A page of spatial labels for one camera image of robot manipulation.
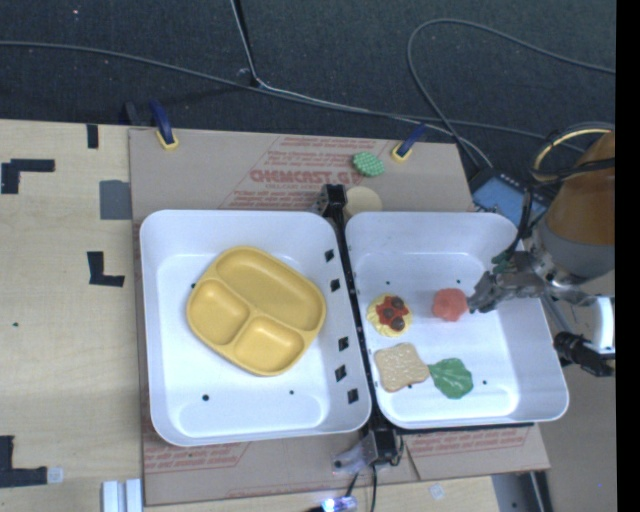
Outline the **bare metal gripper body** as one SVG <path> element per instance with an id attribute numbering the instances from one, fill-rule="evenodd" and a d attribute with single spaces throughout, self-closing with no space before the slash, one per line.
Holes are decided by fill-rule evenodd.
<path id="1" fill-rule="evenodd" d="M 503 251 L 492 259 L 492 264 L 495 294 L 502 296 L 500 303 L 520 298 L 549 297 L 586 306 L 599 297 L 598 293 L 587 289 L 589 278 L 577 276 L 556 265 L 547 254 L 537 258 L 522 250 Z"/>

